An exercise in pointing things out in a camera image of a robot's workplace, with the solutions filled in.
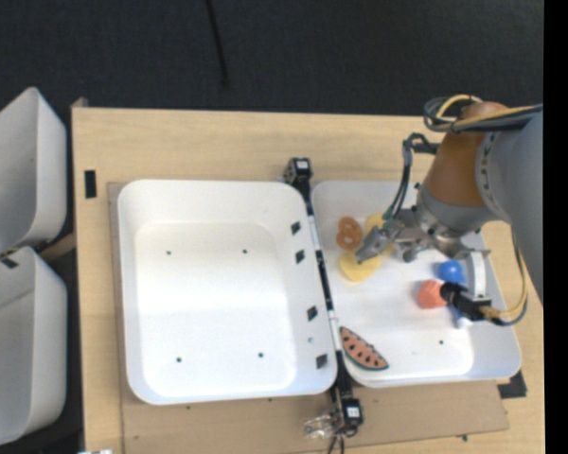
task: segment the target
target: wooden tabletop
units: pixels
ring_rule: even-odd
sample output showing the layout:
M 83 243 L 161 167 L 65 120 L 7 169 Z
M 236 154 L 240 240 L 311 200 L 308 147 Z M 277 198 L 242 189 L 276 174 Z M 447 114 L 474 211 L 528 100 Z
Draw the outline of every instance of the wooden tabletop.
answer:
M 413 131 L 430 132 L 421 118 L 77 107 L 72 123 L 85 448 L 324 452 L 328 442 L 304 438 L 300 427 L 328 406 L 325 395 L 155 407 L 121 381 L 108 185 L 144 178 L 276 180 L 294 156 L 311 158 L 314 183 L 398 181 L 401 141 Z M 431 157 L 416 156 L 414 182 L 430 163 Z M 509 227 L 488 224 L 484 237 L 506 301 L 515 304 L 521 276 Z M 356 389 L 366 423 L 346 451 L 544 452 L 543 311 L 533 289 L 515 331 L 526 397 L 502 401 L 490 380 Z

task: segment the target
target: black metal rod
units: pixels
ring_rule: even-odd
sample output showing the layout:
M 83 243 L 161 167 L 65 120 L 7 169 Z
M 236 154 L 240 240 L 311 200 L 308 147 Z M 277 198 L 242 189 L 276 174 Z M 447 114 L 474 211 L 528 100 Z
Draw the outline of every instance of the black metal rod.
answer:
M 217 17 L 215 15 L 215 9 L 212 5 L 212 0 L 204 0 L 206 3 L 206 9 L 208 10 L 208 18 L 210 20 L 210 28 L 212 29 L 212 35 L 215 39 L 215 45 L 217 47 L 217 55 L 219 57 L 219 66 L 221 67 L 221 83 L 226 85 L 228 82 L 227 74 L 227 63 L 225 62 L 225 53 L 223 51 L 223 45 L 221 42 L 221 33 L 219 32 L 219 26 L 217 26 Z

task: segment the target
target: red watermelon flesh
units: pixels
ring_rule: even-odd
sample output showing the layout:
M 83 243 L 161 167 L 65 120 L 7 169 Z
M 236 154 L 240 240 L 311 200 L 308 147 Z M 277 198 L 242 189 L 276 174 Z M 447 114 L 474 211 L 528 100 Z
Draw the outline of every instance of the red watermelon flesh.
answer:
M 339 333 L 345 353 L 356 365 L 367 370 L 384 370 L 389 367 L 385 358 L 360 335 L 344 326 L 339 328 Z

